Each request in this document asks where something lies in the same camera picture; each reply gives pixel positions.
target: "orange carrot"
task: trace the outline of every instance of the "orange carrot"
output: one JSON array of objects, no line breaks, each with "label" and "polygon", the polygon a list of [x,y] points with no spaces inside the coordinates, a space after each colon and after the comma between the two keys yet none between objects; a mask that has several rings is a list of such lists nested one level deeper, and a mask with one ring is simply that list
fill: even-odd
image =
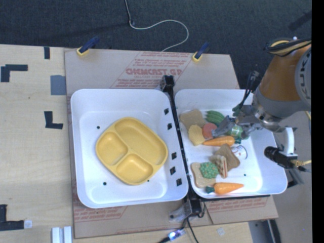
[{"label": "orange carrot", "polygon": [[228,146],[233,146],[235,139],[232,136],[220,136],[214,139],[206,140],[203,145],[206,146],[222,146],[223,144],[228,144]]},{"label": "orange carrot", "polygon": [[242,188],[243,184],[219,182],[214,184],[214,190],[217,194],[225,194]]},{"label": "orange carrot", "polygon": [[204,136],[205,139],[212,139],[212,130],[217,129],[217,126],[213,123],[206,123],[202,127],[202,135]]}]

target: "cardboard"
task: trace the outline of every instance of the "cardboard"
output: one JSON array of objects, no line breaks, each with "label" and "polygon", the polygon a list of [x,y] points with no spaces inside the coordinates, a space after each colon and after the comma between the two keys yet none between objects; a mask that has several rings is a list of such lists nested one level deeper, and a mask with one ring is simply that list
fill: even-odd
[{"label": "cardboard", "polygon": [[[163,75],[173,75],[174,93],[181,89],[238,89],[229,55],[205,54],[194,62],[190,53],[90,50],[80,57],[76,49],[65,50],[68,128],[71,158],[74,237],[95,237],[179,228],[169,212],[182,201],[90,209],[77,197],[73,155],[70,98],[79,89],[156,89]],[[206,202],[207,212],[192,226],[235,223],[278,217],[272,196]]]}]

